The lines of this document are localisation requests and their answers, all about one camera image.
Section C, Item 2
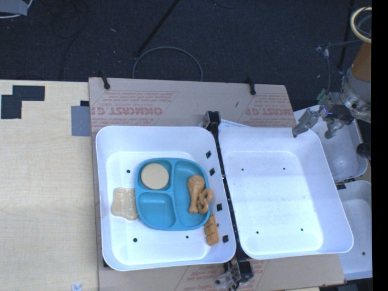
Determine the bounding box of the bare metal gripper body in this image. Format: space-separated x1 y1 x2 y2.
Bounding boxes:
320 91 373 124

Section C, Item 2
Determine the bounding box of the white plastic tray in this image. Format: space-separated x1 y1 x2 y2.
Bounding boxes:
95 125 238 272
335 179 373 282
218 125 355 261
292 104 369 184

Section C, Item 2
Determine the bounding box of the thin black and white rod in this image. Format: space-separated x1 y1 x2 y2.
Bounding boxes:
210 122 245 264

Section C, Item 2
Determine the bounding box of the brown cardboard board red print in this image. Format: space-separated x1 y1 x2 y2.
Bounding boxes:
88 77 347 291

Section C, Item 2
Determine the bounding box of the brown pretzel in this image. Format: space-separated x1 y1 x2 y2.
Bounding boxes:
196 188 214 215

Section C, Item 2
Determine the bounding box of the tan chicken drumstick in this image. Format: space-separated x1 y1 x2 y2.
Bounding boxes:
186 174 206 215

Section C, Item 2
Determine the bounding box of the round beige biscuit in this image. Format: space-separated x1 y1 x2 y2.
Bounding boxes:
140 162 170 191

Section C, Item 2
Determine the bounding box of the blue divided plate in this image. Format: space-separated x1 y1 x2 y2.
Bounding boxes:
134 157 212 232

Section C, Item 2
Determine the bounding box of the beige bread slice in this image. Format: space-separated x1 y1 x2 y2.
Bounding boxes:
110 187 139 221

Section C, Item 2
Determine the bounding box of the black cylinder on white bracket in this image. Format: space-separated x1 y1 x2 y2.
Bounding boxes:
355 142 373 164

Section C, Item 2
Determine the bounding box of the black block with thin wires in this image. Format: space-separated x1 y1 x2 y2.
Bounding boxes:
235 260 254 284
201 110 221 130

